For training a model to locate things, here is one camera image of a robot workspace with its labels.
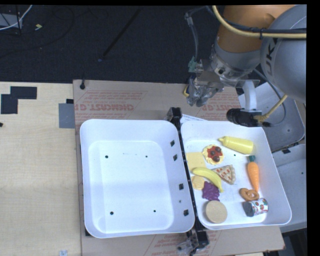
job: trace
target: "white cable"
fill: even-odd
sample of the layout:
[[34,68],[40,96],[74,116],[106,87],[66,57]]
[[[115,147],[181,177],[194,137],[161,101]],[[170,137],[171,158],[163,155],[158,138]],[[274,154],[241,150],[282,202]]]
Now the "white cable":
[[[26,16],[26,14],[30,11],[30,9],[32,8],[33,4],[30,4],[29,8],[24,12],[24,14],[21,16],[21,18],[19,19],[19,22]],[[17,25],[18,22],[14,23],[14,24],[11,24],[10,26],[6,26],[6,27],[2,27],[0,28],[0,30],[6,30],[6,29],[9,29],[9,28],[12,28],[14,27],[15,25]]]

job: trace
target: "white tray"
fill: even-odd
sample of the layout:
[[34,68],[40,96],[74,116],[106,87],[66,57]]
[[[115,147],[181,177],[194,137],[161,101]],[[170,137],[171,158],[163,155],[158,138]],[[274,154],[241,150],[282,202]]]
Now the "white tray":
[[80,127],[84,223],[96,238],[183,233],[195,222],[179,135],[164,120]]
[[[206,163],[209,169],[225,165],[233,165],[236,180],[233,185],[222,181],[224,192],[220,193],[219,200],[227,209],[227,218],[222,223],[210,222],[205,214],[207,199],[202,198],[202,191],[194,189],[194,198],[200,222],[210,230],[223,230],[244,227],[285,225],[292,217],[291,208],[281,183],[277,167],[275,165],[266,134],[261,127],[244,127],[228,121],[187,121],[181,126],[184,150],[189,152],[202,152],[203,148],[214,144],[220,146],[224,159],[221,164],[211,165]],[[265,198],[269,204],[269,211],[253,217],[245,214],[240,196],[241,188],[252,189],[246,165],[249,162],[246,154],[239,153],[222,145],[219,138],[231,136],[251,140],[254,149],[251,155],[255,155],[260,170],[259,195]]]

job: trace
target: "round beige disc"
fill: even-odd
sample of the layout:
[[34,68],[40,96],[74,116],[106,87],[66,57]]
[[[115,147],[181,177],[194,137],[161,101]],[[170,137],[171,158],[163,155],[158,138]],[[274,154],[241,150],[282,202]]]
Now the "round beige disc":
[[205,214],[211,222],[222,223],[226,220],[228,212],[222,202],[214,200],[207,203]]

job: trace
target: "wooden surface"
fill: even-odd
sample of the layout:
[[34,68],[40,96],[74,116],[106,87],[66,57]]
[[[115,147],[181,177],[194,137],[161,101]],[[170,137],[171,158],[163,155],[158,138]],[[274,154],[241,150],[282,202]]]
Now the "wooden surface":
[[19,99],[18,114],[0,114],[0,255],[81,255],[74,129],[59,128],[59,103],[72,84],[36,86],[37,99]]

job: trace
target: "yellow bottle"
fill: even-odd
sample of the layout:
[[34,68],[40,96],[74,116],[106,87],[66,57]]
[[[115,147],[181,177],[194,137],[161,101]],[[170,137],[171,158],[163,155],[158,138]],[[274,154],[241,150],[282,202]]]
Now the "yellow bottle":
[[218,140],[223,146],[243,154],[250,154],[254,149],[254,143],[248,139],[224,136]]

